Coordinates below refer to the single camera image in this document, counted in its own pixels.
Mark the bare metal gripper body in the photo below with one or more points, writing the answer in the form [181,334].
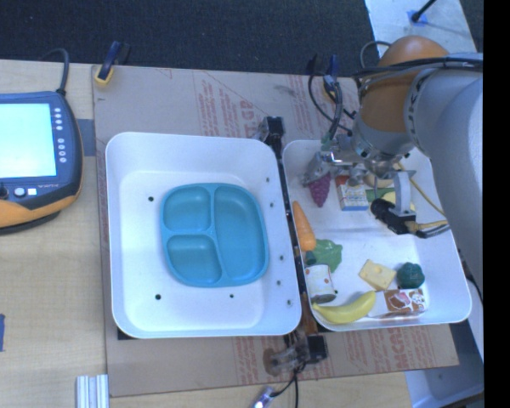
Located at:
[365,156]

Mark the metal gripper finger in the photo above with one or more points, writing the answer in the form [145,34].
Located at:
[314,171]
[355,177]

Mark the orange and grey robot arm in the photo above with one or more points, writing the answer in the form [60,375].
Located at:
[442,113]

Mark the small white and blue carton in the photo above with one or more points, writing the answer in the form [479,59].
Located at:
[353,198]

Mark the purple grapes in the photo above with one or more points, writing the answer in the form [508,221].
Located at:
[321,191]

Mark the thin black rod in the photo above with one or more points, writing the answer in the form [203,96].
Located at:
[290,215]

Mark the orange carrot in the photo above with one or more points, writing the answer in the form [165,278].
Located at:
[304,228]

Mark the white plastic tray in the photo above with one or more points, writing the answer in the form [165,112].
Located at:
[140,228]
[365,240]

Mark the green lettuce leaf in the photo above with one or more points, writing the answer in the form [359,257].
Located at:
[329,251]

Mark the yellow cheese wedge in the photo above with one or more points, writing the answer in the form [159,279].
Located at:
[377,275]

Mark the white can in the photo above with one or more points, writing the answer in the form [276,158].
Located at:
[320,282]

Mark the dark green broccoli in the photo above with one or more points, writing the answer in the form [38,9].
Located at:
[410,275]

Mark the blue divided plate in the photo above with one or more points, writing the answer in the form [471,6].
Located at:
[214,234]

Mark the white and brown carton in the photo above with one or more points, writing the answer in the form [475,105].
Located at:
[401,302]

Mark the yellow banana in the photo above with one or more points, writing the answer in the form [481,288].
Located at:
[344,312]

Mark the brown cardboard board red print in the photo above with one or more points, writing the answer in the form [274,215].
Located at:
[195,96]

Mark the black cylinder on white bracket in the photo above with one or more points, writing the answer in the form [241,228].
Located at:
[392,216]

